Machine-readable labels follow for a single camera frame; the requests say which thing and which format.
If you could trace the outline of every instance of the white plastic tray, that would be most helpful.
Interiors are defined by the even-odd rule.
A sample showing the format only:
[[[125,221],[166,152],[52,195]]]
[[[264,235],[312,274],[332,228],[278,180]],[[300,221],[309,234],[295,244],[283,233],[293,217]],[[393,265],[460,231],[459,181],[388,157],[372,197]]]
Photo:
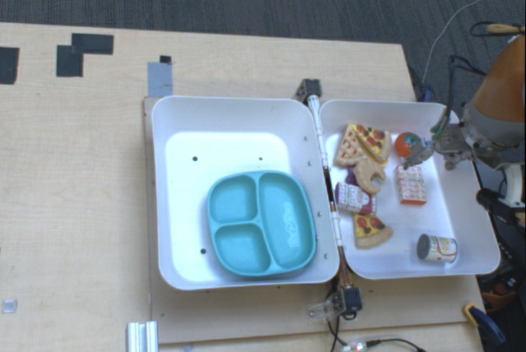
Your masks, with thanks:
[[[325,132],[325,148],[332,168],[333,185],[343,182],[347,170],[335,167],[335,153],[347,123],[361,123],[392,133],[395,138],[411,131],[427,140],[430,128],[444,109],[440,104],[332,100],[321,107],[321,122]],[[394,234],[382,245],[358,249],[354,245],[353,220],[341,212],[345,256],[353,271],[368,279],[389,279],[420,276],[485,274],[499,264],[500,251],[486,211],[478,205],[479,189],[473,165],[460,163],[446,171],[441,155],[434,154],[424,162],[427,204],[399,204],[395,185],[395,166],[399,157],[393,151],[385,167],[387,180],[381,183],[377,195],[377,215],[390,226]],[[421,234],[455,238],[459,253],[453,263],[425,262],[417,257],[416,245]]]
[[[339,257],[314,122],[295,100],[170,96],[152,112],[159,269],[178,289],[322,283]],[[206,199],[231,174],[276,170],[303,186],[316,252],[302,269],[267,277],[236,276],[215,255]]]

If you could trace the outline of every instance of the white cable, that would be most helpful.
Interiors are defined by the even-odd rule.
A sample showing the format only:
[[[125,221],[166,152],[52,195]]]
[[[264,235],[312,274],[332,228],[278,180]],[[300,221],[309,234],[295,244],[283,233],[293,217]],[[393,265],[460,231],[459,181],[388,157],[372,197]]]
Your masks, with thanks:
[[[466,4],[465,6],[461,7],[459,10],[457,10],[457,12],[453,16],[451,16],[451,18],[445,24],[444,29],[442,29],[442,32],[437,36],[437,38],[435,39],[435,42],[433,42],[433,45],[431,46],[431,50],[429,51],[429,57],[427,57],[426,67],[424,68],[424,75],[422,77],[422,84],[424,84],[426,82],[427,69],[429,68],[429,63],[431,62],[431,56],[433,55],[433,51],[435,50],[436,43],[444,35],[445,31],[447,30],[447,28],[449,27],[449,25],[451,24],[453,19],[455,19],[457,17],[457,15],[461,11],[465,10],[468,7],[474,6],[475,4],[477,4],[478,2],[481,2],[481,1],[482,0],[476,0],[476,1],[473,1],[473,2],[471,2],[469,4]]]

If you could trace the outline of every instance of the can label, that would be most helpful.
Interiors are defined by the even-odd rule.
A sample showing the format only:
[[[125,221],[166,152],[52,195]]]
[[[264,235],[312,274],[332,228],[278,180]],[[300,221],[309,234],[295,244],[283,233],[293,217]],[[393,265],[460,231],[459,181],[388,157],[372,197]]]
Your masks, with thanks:
[[[418,240],[418,256],[423,260],[451,263],[457,257],[457,252],[457,242],[453,238],[424,234]]]

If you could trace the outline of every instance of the can lid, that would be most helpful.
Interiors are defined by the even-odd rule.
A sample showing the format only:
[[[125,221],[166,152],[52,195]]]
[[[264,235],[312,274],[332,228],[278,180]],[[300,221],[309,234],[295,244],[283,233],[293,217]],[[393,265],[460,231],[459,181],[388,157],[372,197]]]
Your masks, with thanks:
[[[420,235],[420,238],[417,242],[417,255],[418,258],[421,258],[424,260],[427,257],[427,254],[429,254],[429,248],[431,247],[431,241],[429,240],[429,236],[422,234]]]

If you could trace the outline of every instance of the wooden board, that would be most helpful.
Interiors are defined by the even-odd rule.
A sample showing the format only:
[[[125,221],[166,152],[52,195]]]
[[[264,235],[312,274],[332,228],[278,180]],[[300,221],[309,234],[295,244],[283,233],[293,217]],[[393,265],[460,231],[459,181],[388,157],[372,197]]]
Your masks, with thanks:
[[[73,32],[114,35],[114,53],[85,55],[82,78],[55,77],[57,45]],[[126,324],[150,319],[143,99],[146,64],[159,55],[172,56],[180,95],[289,98],[308,77],[321,79],[323,99],[413,99],[398,45],[0,24],[0,46],[21,49],[15,85],[0,85],[0,299],[19,303],[0,314],[7,351],[124,350]],[[459,350],[479,350],[477,337],[459,329],[465,323],[437,325],[462,321],[465,302],[480,304],[474,277],[357,284],[365,309],[345,329],[404,333],[395,326],[428,324],[434,336],[466,345]],[[227,291],[170,290],[164,317],[156,312],[173,325],[161,323],[159,334],[195,342],[325,331],[305,317],[320,294],[325,287],[243,289],[232,303]],[[309,336],[330,344],[321,333],[295,345],[320,350]],[[235,347],[280,350],[288,339]]]

